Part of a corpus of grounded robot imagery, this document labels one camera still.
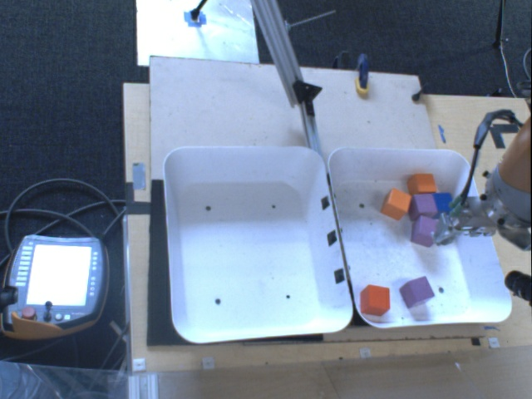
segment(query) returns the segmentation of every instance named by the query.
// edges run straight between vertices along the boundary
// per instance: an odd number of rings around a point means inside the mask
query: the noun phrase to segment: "white tray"
[[[491,238],[461,236],[455,243],[430,248],[410,241],[411,221],[380,213],[387,192],[407,192],[415,173],[432,173],[440,192],[458,195],[469,164],[450,150],[343,148],[329,158],[342,241],[350,269],[355,304],[369,284],[389,287],[391,309],[376,317],[362,314],[380,328],[439,323],[483,323],[506,319],[511,298]],[[470,195],[477,195],[475,184]],[[427,276],[435,297],[412,309],[399,288]]]
[[[170,301],[190,342],[330,333],[352,318],[325,164],[302,147],[190,147],[164,164]]]

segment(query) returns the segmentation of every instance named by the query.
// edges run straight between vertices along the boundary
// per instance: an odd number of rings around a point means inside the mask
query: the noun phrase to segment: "dark floor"
[[[491,44],[500,0],[279,0],[296,22],[335,9],[334,16],[295,27],[290,36],[301,65],[330,67],[340,51],[369,55],[371,69],[415,74],[426,92],[510,96],[498,50]],[[522,58],[530,47],[532,0],[508,0],[505,52],[515,85],[525,80]],[[147,82],[136,65],[135,0],[0,0],[0,209],[29,185],[56,177],[89,182],[113,199],[125,195],[121,86]],[[259,55],[269,62],[259,37]],[[89,202],[78,194],[25,201],[51,209]],[[108,212],[86,220],[96,232]],[[32,231],[15,218],[13,241]],[[124,327],[121,236],[108,239],[111,295],[95,328],[58,343],[0,338],[0,359],[69,367],[113,367],[123,347],[106,359]],[[0,259],[7,248],[0,239]]]

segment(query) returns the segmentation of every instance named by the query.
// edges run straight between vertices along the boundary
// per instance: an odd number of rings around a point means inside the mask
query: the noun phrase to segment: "red-orange cube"
[[[406,192],[392,188],[382,203],[381,213],[392,219],[400,220],[408,213],[411,199],[412,197]]]
[[[360,292],[360,311],[369,315],[382,316],[390,310],[390,289],[378,285],[367,285]]]
[[[435,192],[437,192],[434,176],[430,173],[413,175],[407,181],[406,185],[408,186],[408,192],[410,192],[411,195],[435,194]]]

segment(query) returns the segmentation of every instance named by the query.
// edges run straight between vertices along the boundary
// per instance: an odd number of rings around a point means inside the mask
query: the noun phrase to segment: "cube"
[[[438,215],[438,208],[434,201],[435,194],[419,194],[412,196],[408,215],[410,220],[417,220],[419,216],[434,217]]]
[[[378,285],[367,285],[360,292],[360,311],[369,315],[382,316],[390,310],[390,289]]]
[[[381,213],[392,219],[401,220],[402,216],[408,213],[410,201],[411,196],[409,194],[392,188],[382,203]]]
[[[408,179],[406,185],[410,195],[434,194],[437,191],[434,176],[430,173],[413,175]]]
[[[436,217],[439,216],[441,213],[449,213],[451,211],[451,208],[449,207],[452,202],[451,194],[449,194],[448,192],[439,192],[436,194],[432,194],[432,197],[434,199],[434,202],[436,203]]]
[[[432,235],[436,232],[438,221],[426,216],[419,216],[419,218],[412,224],[412,232],[410,241],[425,247],[430,247],[434,244]]]
[[[434,291],[426,276],[408,281],[399,288],[399,291],[407,308],[419,306],[434,297]]]

